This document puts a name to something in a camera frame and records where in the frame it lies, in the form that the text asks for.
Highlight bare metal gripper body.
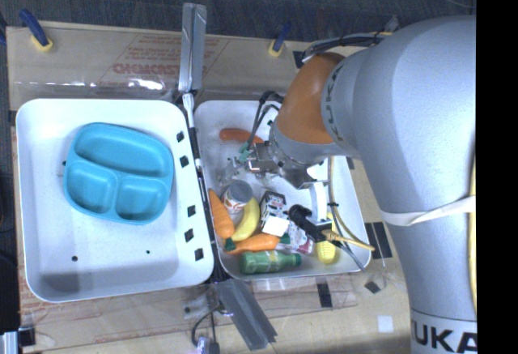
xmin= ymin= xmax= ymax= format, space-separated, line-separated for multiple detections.
xmin=246 ymin=140 xmax=287 ymax=177

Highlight white and orange can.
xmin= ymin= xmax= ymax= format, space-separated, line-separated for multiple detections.
xmin=221 ymin=180 xmax=255 ymax=216

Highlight orange sausage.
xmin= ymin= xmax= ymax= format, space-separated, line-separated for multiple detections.
xmin=219 ymin=127 xmax=265 ymax=145

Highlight orange carrot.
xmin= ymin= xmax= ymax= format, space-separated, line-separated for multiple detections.
xmin=207 ymin=189 xmax=236 ymax=241
xmin=224 ymin=232 xmax=282 ymax=256

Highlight thin black and white rod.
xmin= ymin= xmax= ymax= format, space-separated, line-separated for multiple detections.
xmin=181 ymin=92 xmax=218 ymax=284

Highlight white plastic tray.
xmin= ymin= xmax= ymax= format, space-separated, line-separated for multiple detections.
xmin=193 ymin=100 xmax=372 ymax=282
xmin=15 ymin=97 xmax=215 ymax=304

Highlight yellow banana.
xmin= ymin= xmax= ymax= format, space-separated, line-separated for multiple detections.
xmin=230 ymin=196 xmax=261 ymax=242

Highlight white printed carton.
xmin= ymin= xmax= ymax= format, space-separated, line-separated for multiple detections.
xmin=258 ymin=190 xmax=291 ymax=237

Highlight pink and white packet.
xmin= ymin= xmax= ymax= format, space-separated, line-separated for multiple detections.
xmin=278 ymin=222 xmax=316 ymax=256

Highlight green bottle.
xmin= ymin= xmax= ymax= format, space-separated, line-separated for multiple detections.
xmin=238 ymin=250 xmax=303 ymax=275

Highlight blue divided plate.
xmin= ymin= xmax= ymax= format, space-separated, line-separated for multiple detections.
xmin=62 ymin=122 xmax=176 ymax=226

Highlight yellow corn cob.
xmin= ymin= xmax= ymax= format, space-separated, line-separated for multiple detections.
xmin=315 ymin=238 xmax=340 ymax=266

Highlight brown cardboard board red print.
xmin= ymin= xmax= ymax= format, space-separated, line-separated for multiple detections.
xmin=6 ymin=19 xmax=412 ymax=354

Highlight black cylinder on white bracket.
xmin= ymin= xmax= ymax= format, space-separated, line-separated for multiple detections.
xmin=287 ymin=165 xmax=335 ymax=243

